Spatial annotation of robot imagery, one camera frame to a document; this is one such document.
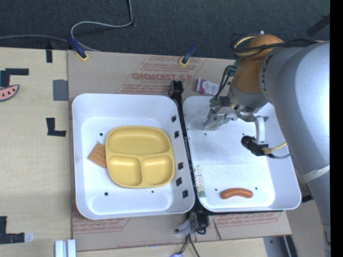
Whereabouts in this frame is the black cylinder on white bracket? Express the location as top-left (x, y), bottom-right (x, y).
top-left (240, 116), bottom-right (270, 157)

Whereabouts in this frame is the black block with thin wires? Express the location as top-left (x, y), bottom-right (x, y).
top-left (167, 80), bottom-right (184, 99)
top-left (173, 210), bottom-right (210, 236)

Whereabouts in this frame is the orange waffle biscuit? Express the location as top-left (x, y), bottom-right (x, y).
top-left (87, 142), bottom-right (108, 169)

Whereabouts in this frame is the white patterned packet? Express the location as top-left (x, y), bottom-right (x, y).
top-left (193, 165), bottom-right (207, 198)

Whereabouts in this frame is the orange sausage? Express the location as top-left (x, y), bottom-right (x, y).
top-left (220, 187), bottom-right (253, 200)

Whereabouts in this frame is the pink watermelon slice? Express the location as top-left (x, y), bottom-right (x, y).
top-left (0, 84), bottom-right (20, 102)

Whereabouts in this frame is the brown cardboard board red print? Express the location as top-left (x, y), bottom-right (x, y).
top-left (66, 49), bottom-right (293, 251)

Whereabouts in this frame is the red and white carton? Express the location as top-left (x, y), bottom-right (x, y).
top-left (194, 78), bottom-right (221, 97)

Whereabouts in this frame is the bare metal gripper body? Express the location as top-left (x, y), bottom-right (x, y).
top-left (213, 96), bottom-right (270, 123)

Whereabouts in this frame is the thin black rod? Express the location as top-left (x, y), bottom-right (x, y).
top-left (174, 96), bottom-right (201, 214)

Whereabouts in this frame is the white plastic tray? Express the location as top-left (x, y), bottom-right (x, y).
top-left (182, 95), bottom-right (302, 213)
top-left (71, 93), bottom-right (196, 220)

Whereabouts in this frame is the yellow divided plate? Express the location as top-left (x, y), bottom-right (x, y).
top-left (105, 126), bottom-right (176, 189)

